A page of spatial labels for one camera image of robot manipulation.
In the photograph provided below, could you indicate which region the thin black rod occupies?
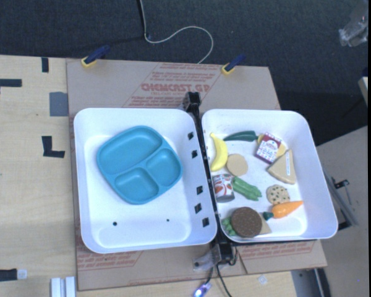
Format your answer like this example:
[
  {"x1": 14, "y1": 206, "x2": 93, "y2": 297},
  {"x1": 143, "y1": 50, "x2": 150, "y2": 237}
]
[{"x1": 192, "y1": 110, "x2": 221, "y2": 244}]

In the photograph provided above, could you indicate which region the yellow banana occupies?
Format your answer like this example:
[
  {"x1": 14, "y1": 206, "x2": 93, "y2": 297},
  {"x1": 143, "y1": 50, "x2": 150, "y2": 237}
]
[{"x1": 209, "y1": 132, "x2": 229, "y2": 172}]

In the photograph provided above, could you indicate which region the dark green pepper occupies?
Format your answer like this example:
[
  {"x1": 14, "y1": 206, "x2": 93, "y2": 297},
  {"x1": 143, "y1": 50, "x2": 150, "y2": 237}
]
[{"x1": 223, "y1": 131, "x2": 259, "y2": 142}]

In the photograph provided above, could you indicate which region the blue divided plate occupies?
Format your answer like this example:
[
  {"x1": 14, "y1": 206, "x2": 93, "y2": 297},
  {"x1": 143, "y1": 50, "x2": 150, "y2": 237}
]
[{"x1": 95, "y1": 125, "x2": 183, "y2": 205}]

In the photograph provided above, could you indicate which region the tan round biscuit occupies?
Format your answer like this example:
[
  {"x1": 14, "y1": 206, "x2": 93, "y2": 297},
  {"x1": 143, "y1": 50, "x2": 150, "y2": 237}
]
[{"x1": 226, "y1": 153, "x2": 249, "y2": 178}]

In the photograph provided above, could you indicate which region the small red and white can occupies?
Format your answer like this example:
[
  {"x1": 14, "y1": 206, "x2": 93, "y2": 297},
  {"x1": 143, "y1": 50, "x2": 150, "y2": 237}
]
[{"x1": 211, "y1": 173, "x2": 236, "y2": 204}]

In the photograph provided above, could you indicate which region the green beans bunch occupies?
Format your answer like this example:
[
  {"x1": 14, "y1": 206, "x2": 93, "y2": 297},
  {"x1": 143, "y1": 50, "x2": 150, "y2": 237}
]
[{"x1": 231, "y1": 176, "x2": 263, "y2": 202}]

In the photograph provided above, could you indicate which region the red and white carton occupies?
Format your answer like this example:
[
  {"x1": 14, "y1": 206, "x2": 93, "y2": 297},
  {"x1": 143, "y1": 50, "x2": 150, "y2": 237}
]
[{"x1": 255, "y1": 132, "x2": 283, "y2": 165}]

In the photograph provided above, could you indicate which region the brown cardboard board red print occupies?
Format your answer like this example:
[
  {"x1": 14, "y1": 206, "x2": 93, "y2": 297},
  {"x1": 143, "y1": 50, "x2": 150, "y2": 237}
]
[{"x1": 65, "y1": 58, "x2": 328, "y2": 291}]

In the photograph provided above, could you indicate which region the green lettuce leaf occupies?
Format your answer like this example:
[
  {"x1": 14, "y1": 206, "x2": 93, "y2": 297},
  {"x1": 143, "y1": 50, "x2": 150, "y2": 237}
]
[{"x1": 221, "y1": 216, "x2": 237, "y2": 237}]

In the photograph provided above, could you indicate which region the brown burger patty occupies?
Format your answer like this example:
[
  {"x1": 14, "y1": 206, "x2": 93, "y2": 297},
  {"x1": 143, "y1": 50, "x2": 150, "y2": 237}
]
[{"x1": 231, "y1": 207, "x2": 263, "y2": 238}]

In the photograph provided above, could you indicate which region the tan sandwich wedge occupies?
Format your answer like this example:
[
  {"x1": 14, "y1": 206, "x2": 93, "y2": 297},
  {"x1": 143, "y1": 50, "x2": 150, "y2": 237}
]
[{"x1": 267, "y1": 148, "x2": 297, "y2": 185}]

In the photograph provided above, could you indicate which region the chocolate chip cookie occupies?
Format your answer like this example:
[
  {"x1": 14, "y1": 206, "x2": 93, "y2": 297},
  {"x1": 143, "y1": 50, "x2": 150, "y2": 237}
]
[{"x1": 266, "y1": 184, "x2": 291, "y2": 205}]

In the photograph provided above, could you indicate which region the tan bread slice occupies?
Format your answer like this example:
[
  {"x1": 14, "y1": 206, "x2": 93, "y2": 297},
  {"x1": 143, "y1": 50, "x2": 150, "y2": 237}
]
[{"x1": 257, "y1": 218, "x2": 272, "y2": 236}]

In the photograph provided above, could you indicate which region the orange carrot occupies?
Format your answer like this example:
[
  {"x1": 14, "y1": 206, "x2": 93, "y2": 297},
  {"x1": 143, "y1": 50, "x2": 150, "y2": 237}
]
[{"x1": 262, "y1": 200, "x2": 304, "y2": 221}]

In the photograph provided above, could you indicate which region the white plastic tray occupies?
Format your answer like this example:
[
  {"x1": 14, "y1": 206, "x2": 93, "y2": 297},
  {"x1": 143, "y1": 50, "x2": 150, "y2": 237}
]
[
  {"x1": 200, "y1": 108, "x2": 339, "y2": 243},
  {"x1": 73, "y1": 107, "x2": 218, "y2": 254}
]

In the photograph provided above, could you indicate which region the black block with thin wires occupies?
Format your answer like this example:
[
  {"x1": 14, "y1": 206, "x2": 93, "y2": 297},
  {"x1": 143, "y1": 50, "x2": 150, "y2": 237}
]
[
  {"x1": 210, "y1": 240, "x2": 237, "y2": 265},
  {"x1": 182, "y1": 91, "x2": 202, "y2": 112}
]

